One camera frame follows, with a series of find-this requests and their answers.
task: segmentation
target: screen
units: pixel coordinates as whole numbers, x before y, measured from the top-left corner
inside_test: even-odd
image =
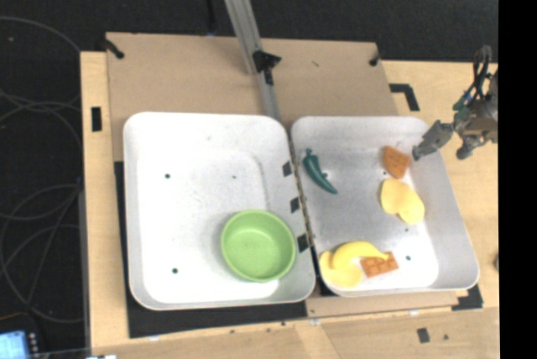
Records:
[[[14,330],[0,334],[0,357],[2,359],[26,359],[28,355],[26,332]]]

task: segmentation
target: black floor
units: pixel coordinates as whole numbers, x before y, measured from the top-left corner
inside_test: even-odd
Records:
[[[216,33],[232,35],[223,1],[212,2]],[[253,0],[253,7],[263,37],[374,41],[391,60],[468,62],[488,44],[498,60],[498,0]],[[47,350],[84,344],[78,51],[95,49],[107,31],[212,30],[207,0],[0,0],[0,323],[25,313]]]

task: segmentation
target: wooden platform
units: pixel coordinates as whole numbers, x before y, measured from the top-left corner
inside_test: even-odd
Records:
[[[353,301],[312,295],[308,318],[303,320],[174,333],[157,341],[129,338],[113,173],[114,160],[121,160],[123,122],[146,109],[260,113],[261,106],[255,81],[242,72],[234,39],[107,37],[126,53],[123,60],[94,52],[81,56],[89,325],[94,354],[177,357],[180,351],[187,357],[345,358],[496,354],[499,287],[493,261],[498,253],[498,149],[488,145],[459,161],[456,138],[441,152],[480,263],[482,310],[451,311],[464,292]],[[451,105],[472,80],[470,64],[392,61],[370,66],[368,61],[376,55],[374,44],[264,40],[263,46],[284,59],[275,80],[286,126],[305,114],[398,113],[429,123],[438,118],[447,122],[452,117]],[[419,112],[409,110],[403,94],[390,93],[393,83],[411,85]],[[101,110],[100,131],[92,128],[91,109],[95,107]],[[430,342],[420,342],[417,330],[423,328]]]

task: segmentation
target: green toy pepper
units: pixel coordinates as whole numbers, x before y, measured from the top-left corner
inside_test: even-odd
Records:
[[[305,166],[306,171],[310,177],[315,181],[322,189],[327,190],[331,194],[337,194],[336,188],[326,179],[326,174],[323,174],[319,165],[319,158],[311,154],[311,149],[306,149],[306,156],[302,159],[302,163]]]

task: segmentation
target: yellow toy banana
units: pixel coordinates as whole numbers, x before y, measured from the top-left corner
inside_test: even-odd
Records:
[[[340,288],[353,288],[362,281],[363,273],[352,262],[347,262],[339,269],[332,266],[332,252],[323,252],[319,258],[322,278],[329,284]]]
[[[332,258],[334,269],[343,268],[354,258],[382,258],[388,259],[387,253],[380,252],[373,244],[365,241],[347,242],[339,246]]]

